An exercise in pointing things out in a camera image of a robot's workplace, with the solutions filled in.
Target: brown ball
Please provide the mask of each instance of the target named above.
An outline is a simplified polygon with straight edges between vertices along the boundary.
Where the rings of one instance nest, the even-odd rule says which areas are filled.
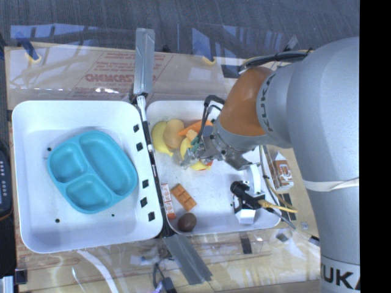
[[[178,229],[182,232],[190,232],[197,224],[197,217],[193,213],[187,212],[178,220]]]

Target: toy banana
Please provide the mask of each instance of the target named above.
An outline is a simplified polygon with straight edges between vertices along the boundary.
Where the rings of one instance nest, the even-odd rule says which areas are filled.
[[[152,144],[157,152],[166,153],[169,156],[173,155],[163,139],[164,131],[166,130],[167,123],[165,121],[159,121],[152,128]]]

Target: banana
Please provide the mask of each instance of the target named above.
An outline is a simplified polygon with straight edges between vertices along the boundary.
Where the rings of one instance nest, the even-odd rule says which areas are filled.
[[[185,158],[185,153],[188,148],[191,148],[191,141],[189,138],[186,137],[183,139],[181,146],[180,146],[180,153],[181,153],[182,159]],[[204,169],[209,170],[211,168],[210,166],[205,165],[201,161],[196,162],[194,165],[191,165],[190,167],[194,170],[204,170]]]
[[[164,131],[166,130],[167,123],[165,121],[159,121],[152,128],[152,144],[157,152],[166,153],[169,156],[173,156],[163,139]]]

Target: brown chocolate bar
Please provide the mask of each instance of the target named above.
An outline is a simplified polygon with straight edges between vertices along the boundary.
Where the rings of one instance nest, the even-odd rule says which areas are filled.
[[[190,211],[197,202],[190,196],[190,194],[186,191],[181,184],[177,184],[174,188],[172,188],[171,193],[175,198],[177,198],[178,202],[181,203],[183,208],[187,211]]]

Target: potato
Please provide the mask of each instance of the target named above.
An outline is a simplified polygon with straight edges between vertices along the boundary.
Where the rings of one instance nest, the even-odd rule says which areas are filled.
[[[184,137],[179,136],[178,132],[184,128],[183,121],[176,118],[169,120],[163,134],[164,143],[171,149],[179,148]]]

